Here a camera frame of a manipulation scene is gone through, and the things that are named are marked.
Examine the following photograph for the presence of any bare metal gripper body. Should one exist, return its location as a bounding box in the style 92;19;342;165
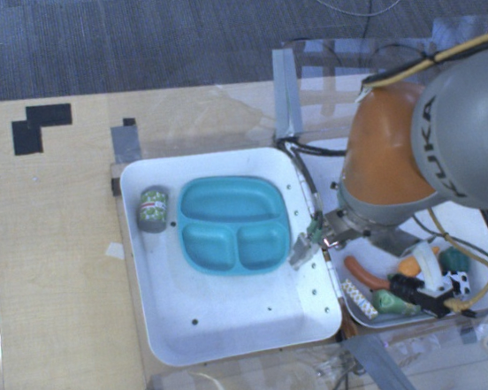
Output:
316;203;373;253

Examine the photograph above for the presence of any blue divided plate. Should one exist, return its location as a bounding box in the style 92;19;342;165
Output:
171;166;298;286

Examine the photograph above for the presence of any dark green toy pepper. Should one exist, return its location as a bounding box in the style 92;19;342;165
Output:
437;244;473;277

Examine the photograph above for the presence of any green patterned can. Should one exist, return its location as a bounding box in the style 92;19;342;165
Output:
132;184;176;236

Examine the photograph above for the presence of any orange carrot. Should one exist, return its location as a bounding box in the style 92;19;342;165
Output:
395;245;444;279

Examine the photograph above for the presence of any black and white carton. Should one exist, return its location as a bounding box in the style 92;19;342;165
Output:
442;268;474;303

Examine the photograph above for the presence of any pale wooden board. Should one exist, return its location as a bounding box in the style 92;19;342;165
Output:
0;33;488;390

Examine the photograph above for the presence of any yellow and white patterned packet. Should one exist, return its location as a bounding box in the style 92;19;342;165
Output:
339;274;381;325

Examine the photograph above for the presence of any black cylinder on white bracket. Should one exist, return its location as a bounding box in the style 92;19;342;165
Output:
383;238;461;326

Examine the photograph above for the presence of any red sausage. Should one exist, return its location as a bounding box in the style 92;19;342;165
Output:
342;250;392;296

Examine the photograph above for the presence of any white plastic tray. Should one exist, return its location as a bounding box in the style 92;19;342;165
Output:
297;117;488;338
116;136;347;373

